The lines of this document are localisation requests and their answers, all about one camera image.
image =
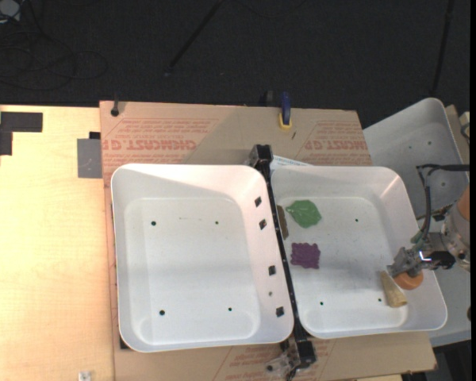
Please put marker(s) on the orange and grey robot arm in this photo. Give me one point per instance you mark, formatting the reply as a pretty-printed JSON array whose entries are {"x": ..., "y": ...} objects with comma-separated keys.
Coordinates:
[{"x": 462, "y": 212}]

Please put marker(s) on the black cylinder on white bracket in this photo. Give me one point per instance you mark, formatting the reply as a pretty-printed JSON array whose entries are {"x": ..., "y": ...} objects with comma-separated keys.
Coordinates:
[{"x": 440, "y": 259}]

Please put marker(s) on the brown cardboard board red print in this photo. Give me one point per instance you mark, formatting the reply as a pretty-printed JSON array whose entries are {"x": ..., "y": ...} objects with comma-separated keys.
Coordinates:
[{"x": 230, "y": 133}]

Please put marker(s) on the orange doughnut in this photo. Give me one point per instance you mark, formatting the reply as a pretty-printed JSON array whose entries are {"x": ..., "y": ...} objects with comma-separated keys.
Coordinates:
[{"x": 410, "y": 281}]

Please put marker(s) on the white printed paper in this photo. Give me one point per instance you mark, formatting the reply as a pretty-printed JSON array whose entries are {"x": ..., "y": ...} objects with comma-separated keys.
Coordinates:
[{"x": 289, "y": 161}]

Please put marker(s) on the purple grapes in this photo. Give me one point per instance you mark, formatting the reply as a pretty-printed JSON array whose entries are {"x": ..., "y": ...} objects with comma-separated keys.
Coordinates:
[{"x": 305, "y": 255}]

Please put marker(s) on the green lettuce leaf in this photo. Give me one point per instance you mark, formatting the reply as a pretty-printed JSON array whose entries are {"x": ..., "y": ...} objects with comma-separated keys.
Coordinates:
[{"x": 304, "y": 213}]

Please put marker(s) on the brown biscuit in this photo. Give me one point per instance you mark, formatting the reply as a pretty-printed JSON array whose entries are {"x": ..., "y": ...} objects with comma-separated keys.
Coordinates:
[{"x": 282, "y": 224}]

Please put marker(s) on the tan ice cream cone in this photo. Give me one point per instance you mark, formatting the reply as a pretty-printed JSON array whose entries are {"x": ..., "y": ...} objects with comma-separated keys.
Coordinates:
[{"x": 393, "y": 291}]

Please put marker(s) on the white plastic tray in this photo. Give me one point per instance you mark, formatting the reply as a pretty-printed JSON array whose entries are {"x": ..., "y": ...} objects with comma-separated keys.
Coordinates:
[
  {"x": 353, "y": 248},
  {"x": 190, "y": 260}
]

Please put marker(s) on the thin black rod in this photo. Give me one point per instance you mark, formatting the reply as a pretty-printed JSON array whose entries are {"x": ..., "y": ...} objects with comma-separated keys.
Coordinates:
[{"x": 282, "y": 248}]

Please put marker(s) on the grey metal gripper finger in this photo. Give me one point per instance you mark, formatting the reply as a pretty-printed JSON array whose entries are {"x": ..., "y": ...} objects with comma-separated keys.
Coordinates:
[
  {"x": 398, "y": 262},
  {"x": 413, "y": 266}
]

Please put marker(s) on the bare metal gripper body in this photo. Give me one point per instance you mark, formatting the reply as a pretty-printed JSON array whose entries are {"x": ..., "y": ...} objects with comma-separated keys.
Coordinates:
[{"x": 458, "y": 244}]

